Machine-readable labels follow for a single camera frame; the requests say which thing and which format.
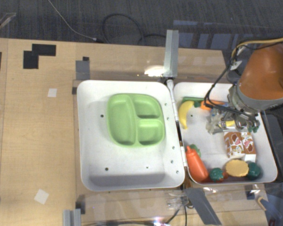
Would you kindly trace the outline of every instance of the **gray carpet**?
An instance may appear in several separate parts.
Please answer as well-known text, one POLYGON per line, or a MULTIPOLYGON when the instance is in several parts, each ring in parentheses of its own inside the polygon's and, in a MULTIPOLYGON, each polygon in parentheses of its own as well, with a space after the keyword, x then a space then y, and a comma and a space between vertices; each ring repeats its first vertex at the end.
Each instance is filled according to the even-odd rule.
MULTIPOLYGON (((225 60, 240 38, 283 35, 283 0, 51 1, 76 31, 87 36, 103 39, 103 18, 122 13, 134 18, 144 34, 178 29, 181 47, 222 49, 225 60), (222 43, 216 43, 218 36, 222 43)), ((10 38, 92 42, 73 33, 47 0, 0 0, 0 18, 7 12, 17 14, 10 38)), ((137 44, 140 38, 136 25, 121 16, 110 18, 105 31, 115 44, 137 44)), ((164 46, 165 40, 152 36, 145 44, 164 46)), ((283 132, 283 108, 271 113, 279 118, 283 132)))

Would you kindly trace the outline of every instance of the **white cable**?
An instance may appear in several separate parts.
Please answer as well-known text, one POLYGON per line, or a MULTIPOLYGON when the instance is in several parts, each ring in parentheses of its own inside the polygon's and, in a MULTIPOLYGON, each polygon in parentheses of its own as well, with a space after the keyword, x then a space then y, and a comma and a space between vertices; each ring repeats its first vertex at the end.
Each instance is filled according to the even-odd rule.
POLYGON ((77 32, 76 30, 74 30, 74 29, 69 25, 69 23, 66 21, 66 19, 61 15, 61 13, 56 9, 56 7, 52 4, 52 2, 51 2, 50 0, 47 0, 47 1, 52 5, 52 7, 53 7, 53 8, 55 9, 55 11, 59 14, 59 16, 63 19, 63 21, 66 23, 66 25, 70 28, 71 31, 75 32, 75 33, 78 34, 78 35, 81 35, 81 36, 83 36, 83 37, 86 37, 86 38, 88 38, 88 39, 92 39, 93 41, 96 41, 96 40, 97 40, 96 38, 89 37, 89 36, 87 36, 87 35, 84 35, 84 34, 82 34, 82 33, 77 32))

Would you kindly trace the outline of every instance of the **white sticker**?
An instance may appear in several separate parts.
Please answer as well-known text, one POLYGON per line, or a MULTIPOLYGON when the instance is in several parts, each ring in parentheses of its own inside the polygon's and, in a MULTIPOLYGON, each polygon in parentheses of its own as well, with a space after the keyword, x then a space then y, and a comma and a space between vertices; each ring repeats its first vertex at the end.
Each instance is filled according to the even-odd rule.
POLYGON ((47 97, 57 97, 58 89, 49 89, 47 97))
POLYGON ((39 191, 37 192, 36 196, 34 197, 34 199, 41 203, 41 204, 45 204, 46 200, 48 198, 49 194, 45 191, 43 191, 42 189, 39 189, 39 191))

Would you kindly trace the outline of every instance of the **green plate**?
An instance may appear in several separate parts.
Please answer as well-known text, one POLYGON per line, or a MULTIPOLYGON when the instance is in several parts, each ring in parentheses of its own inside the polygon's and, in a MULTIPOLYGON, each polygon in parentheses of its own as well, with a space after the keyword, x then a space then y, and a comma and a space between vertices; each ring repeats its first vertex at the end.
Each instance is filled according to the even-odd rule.
POLYGON ((111 139, 122 146, 157 145, 165 138, 165 123, 159 102, 142 94, 116 94, 107 106, 111 139))

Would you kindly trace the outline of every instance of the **yellow banana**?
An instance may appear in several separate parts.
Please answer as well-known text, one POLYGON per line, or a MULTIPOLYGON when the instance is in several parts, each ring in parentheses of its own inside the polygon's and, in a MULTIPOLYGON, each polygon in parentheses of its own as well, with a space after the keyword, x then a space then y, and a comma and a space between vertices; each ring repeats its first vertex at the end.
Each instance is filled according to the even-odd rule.
POLYGON ((179 122, 182 124, 184 129, 187 129, 187 113, 194 105, 194 101, 188 100, 183 102, 178 110, 179 122))

